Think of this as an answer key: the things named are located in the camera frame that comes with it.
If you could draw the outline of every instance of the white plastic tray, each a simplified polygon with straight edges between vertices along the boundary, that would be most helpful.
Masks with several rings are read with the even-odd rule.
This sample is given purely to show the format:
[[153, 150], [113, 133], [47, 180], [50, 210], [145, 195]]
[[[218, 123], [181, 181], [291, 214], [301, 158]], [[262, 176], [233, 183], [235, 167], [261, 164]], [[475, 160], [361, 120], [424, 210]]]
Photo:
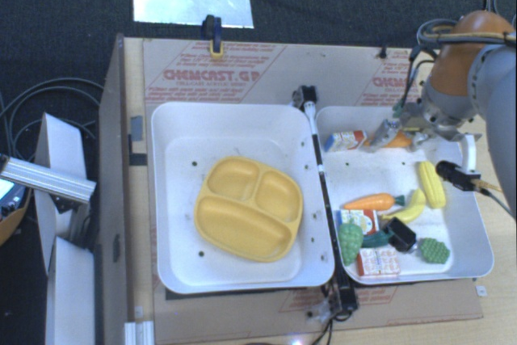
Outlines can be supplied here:
[[[324, 284], [334, 272], [330, 233], [305, 115], [289, 106], [164, 103], [151, 118], [158, 274], [179, 293]], [[255, 159], [294, 179], [304, 213], [292, 249], [273, 263], [206, 242], [193, 212], [204, 176], [223, 157]]]
[[[369, 137], [384, 118], [392, 115], [387, 107], [326, 107], [317, 115], [321, 143], [331, 133], [365, 130]], [[408, 195], [419, 187], [417, 163], [433, 164], [448, 160], [461, 165], [462, 154], [457, 143], [435, 138], [416, 152], [407, 149], [365, 148], [337, 153], [322, 149], [330, 204], [333, 210], [360, 196], [388, 192]], [[451, 250], [445, 264], [425, 263], [418, 255], [398, 254], [401, 273], [398, 276], [360, 276], [355, 263], [346, 267], [350, 277], [361, 284], [394, 284], [424, 280], [446, 280], [484, 276], [492, 270], [494, 255], [483, 220], [472, 192], [461, 191], [444, 183], [447, 205], [443, 209], [426, 207], [422, 215], [409, 224], [417, 238], [436, 238]]]

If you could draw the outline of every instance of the yellow plastic plate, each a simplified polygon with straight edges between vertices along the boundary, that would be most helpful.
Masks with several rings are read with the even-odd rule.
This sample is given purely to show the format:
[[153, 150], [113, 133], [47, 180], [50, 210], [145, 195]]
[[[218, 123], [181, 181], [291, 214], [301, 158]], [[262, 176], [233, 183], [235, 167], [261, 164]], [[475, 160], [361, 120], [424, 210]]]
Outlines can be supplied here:
[[295, 241], [303, 196], [285, 173], [255, 160], [217, 162], [195, 202], [201, 236], [235, 255], [257, 262], [284, 257]]

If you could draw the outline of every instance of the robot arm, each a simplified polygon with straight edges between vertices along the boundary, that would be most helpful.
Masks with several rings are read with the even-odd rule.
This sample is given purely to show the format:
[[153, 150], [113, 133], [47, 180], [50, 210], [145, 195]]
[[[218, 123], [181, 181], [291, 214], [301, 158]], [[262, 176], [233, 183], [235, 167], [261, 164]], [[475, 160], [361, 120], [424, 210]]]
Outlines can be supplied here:
[[[466, 15], [450, 31], [417, 103], [402, 101], [396, 120], [385, 121], [372, 140], [373, 149], [384, 146], [398, 129], [413, 132], [412, 148], [440, 135], [459, 141], [457, 128], [479, 114], [494, 169], [515, 217], [515, 29], [488, 11]], [[483, 36], [501, 34], [501, 44], [485, 46]], [[461, 38], [479, 38], [479, 43]]]

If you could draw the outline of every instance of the black clamp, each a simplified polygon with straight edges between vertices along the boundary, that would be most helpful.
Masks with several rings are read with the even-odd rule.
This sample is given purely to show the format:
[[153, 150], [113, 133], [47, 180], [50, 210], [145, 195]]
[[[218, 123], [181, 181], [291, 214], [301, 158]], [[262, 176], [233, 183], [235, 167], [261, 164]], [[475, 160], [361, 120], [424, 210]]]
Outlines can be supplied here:
[[440, 161], [436, 164], [436, 174], [462, 191], [476, 191], [477, 187], [473, 180], [481, 178], [481, 174], [478, 173], [464, 173], [460, 166], [449, 161]]
[[315, 86], [300, 86], [292, 93], [292, 105], [304, 111], [305, 103], [316, 103], [317, 92]]
[[222, 32], [223, 26], [221, 18], [207, 15], [201, 25], [201, 39], [210, 40], [210, 55], [212, 57], [223, 56]]

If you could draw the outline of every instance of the small box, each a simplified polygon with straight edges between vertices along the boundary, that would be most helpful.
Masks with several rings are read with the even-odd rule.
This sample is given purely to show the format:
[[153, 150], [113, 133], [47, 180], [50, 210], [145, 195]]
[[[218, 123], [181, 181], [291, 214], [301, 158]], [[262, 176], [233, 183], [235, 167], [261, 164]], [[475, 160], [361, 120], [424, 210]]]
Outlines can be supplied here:
[[398, 275], [401, 272], [397, 250], [392, 246], [360, 249], [357, 268], [361, 276]]
[[357, 149], [367, 139], [365, 131], [346, 131], [343, 133], [333, 133], [325, 143], [325, 151], [343, 151], [345, 149]]
[[352, 223], [363, 230], [365, 236], [374, 234], [379, 230], [379, 220], [375, 210], [339, 210], [339, 212], [341, 214], [339, 224], [350, 223], [350, 220], [352, 220]]

